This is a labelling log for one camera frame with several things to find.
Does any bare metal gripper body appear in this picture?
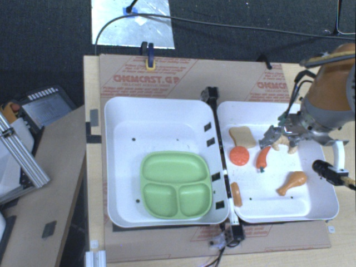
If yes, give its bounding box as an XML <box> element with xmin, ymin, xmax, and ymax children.
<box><xmin>282</xmin><ymin>112</ymin><xmax>349</xmax><ymax>147</ymax></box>

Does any beige toy pastry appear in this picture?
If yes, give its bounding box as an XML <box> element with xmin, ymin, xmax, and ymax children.
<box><xmin>270</xmin><ymin>134</ymin><xmax>298</xmax><ymax>155</ymax></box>

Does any orange toy carrot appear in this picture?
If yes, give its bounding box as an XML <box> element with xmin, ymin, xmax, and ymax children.
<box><xmin>255</xmin><ymin>146</ymin><xmax>272</xmax><ymax>174</ymax></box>

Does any tan toy bread slice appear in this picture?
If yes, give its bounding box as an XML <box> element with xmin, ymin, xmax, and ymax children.
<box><xmin>228</xmin><ymin>126</ymin><xmax>258</xmax><ymax>150</ymax></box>

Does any orange round toy slice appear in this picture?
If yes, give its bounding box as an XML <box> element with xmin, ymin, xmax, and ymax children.
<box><xmin>229</xmin><ymin>146</ymin><xmax>250</xmax><ymax>167</ymax></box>

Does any orange toy chicken drumstick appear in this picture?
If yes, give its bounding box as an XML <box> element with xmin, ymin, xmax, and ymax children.
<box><xmin>275</xmin><ymin>171</ymin><xmax>308</xmax><ymax>197</ymax></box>

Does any thin black and white rod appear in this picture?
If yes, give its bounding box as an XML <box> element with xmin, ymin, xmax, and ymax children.
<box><xmin>209</xmin><ymin>98</ymin><xmax>238</xmax><ymax>228</ymax></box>

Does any orange toy sausage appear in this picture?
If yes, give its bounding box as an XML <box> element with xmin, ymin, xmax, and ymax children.
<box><xmin>230</xmin><ymin>182</ymin><xmax>243</xmax><ymax>207</ymax></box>

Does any white plastic tray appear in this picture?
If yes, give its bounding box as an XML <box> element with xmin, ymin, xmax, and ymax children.
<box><xmin>216</xmin><ymin>101</ymin><xmax>340</xmax><ymax>224</ymax></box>
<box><xmin>103</xmin><ymin>96</ymin><xmax>231</xmax><ymax>229</ymax></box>

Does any green divided plate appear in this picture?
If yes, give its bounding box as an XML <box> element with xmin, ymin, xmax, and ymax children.
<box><xmin>139</xmin><ymin>151</ymin><xmax>214</xmax><ymax>220</ymax></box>

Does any brown cardboard board, red print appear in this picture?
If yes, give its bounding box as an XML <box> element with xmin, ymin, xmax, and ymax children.
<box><xmin>98</xmin><ymin>53</ymin><xmax>333</xmax><ymax>264</ymax></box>

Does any black cylinder on white bracket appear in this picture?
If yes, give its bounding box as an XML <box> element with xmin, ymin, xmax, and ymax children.
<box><xmin>311</xmin><ymin>139</ymin><xmax>350</xmax><ymax>186</ymax></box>

